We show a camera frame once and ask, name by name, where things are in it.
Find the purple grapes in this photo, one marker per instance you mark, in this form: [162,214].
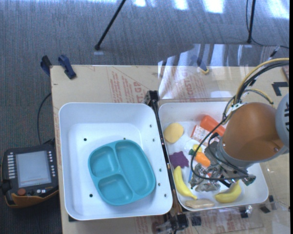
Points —
[178,159]

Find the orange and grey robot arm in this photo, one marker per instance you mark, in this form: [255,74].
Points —
[251,133]

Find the orange carrot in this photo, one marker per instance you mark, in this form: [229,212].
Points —
[202,158]

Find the white and orange carton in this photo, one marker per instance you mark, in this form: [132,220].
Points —
[199,133]

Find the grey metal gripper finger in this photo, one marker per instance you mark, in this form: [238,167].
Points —
[197,175]
[208,186]

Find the brown cardboard board, red print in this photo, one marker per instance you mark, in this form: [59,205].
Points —
[97,86]

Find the blue divided plate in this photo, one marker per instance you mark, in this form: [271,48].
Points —
[123,172]

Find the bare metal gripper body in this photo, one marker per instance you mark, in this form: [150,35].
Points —
[218,163]

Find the orange bottle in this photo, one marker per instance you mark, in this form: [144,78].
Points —
[210,123]

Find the white plastic tray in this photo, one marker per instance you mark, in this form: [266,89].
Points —
[256,189]
[78,121]

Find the tan bread slice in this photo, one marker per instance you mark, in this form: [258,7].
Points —
[199,203]

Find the yellow round biscuit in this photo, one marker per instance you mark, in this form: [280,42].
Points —
[173,132]

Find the yellow banana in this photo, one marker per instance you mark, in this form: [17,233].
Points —
[228,195]
[180,183]

